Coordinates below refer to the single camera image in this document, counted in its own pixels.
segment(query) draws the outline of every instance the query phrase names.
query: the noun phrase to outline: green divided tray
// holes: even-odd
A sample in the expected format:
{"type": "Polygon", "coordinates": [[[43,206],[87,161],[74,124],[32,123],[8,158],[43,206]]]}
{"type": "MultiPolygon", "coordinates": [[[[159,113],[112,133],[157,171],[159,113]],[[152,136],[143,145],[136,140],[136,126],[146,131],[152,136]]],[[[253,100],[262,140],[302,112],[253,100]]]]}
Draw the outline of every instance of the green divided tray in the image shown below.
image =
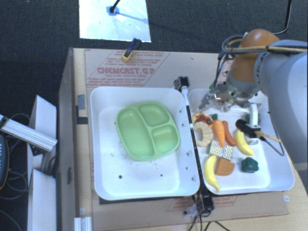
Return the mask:
{"type": "Polygon", "coordinates": [[[126,107],[116,115],[116,129],[127,153],[138,161],[164,156],[180,144],[169,111],[156,102],[126,107]]]}

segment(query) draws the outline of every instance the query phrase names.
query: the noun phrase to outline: green plate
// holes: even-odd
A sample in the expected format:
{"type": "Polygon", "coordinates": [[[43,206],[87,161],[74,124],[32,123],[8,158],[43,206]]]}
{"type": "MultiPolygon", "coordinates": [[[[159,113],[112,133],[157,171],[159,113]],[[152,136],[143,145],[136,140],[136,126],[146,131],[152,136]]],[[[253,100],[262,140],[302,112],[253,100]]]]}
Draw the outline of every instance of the green plate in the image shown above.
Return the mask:
{"type": "Polygon", "coordinates": [[[135,104],[116,115],[116,129],[127,153],[138,161],[164,156],[180,144],[169,111],[156,102],[135,104]]]}

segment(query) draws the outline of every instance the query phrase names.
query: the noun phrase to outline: toy bread slice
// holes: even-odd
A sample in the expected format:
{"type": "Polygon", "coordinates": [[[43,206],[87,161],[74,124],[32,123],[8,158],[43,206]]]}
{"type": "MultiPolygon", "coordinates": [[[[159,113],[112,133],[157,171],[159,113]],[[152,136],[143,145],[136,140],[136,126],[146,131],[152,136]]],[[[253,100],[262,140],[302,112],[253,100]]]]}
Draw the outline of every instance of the toy bread slice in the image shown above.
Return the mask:
{"type": "Polygon", "coordinates": [[[197,145],[200,147],[206,147],[209,145],[214,137],[212,129],[208,124],[199,121],[194,124],[194,129],[202,132],[202,140],[197,140],[197,145]]]}

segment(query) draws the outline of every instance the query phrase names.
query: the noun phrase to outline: black floor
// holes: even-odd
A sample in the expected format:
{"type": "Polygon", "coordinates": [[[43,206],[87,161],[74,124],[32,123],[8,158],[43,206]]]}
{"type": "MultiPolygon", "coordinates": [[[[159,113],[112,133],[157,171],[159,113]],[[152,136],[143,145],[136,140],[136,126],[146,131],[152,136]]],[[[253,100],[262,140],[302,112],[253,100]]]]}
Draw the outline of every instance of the black floor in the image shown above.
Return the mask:
{"type": "MultiPolygon", "coordinates": [[[[146,3],[152,43],[143,43],[141,50],[219,52],[223,40],[231,35],[254,28],[281,31],[288,0],[146,0],[146,3]]],[[[80,39],[78,9],[78,0],[0,0],[0,114],[30,115],[37,94],[57,105],[69,47],[128,46],[121,41],[80,39]]],[[[308,0],[293,0],[289,30],[279,37],[307,41],[307,14],[308,0]]],[[[11,168],[19,173],[26,171],[24,144],[12,153],[11,168]]],[[[0,210],[26,230],[26,193],[16,200],[0,199],[0,210]]],[[[18,230],[1,213],[0,223],[0,231],[18,230]]]]}

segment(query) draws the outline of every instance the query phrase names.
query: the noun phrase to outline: sausage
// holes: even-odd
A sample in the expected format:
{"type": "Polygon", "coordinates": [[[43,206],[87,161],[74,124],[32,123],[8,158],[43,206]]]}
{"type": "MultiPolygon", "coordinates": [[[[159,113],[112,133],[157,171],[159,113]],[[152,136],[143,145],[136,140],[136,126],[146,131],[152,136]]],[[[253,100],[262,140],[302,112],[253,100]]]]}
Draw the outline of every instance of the sausage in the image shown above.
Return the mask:
{"type": "Polygon", "coordinates": [[[223,126],[225,128],[225,139],[226,139],[226,141],[228,142],[228,144],[230,146],[236,146],[236,141],[235,141],[235,139],[232,137],[232,135],[229,132],[227,121],[223,121],[222,124],[223,124],[223,126]]]}

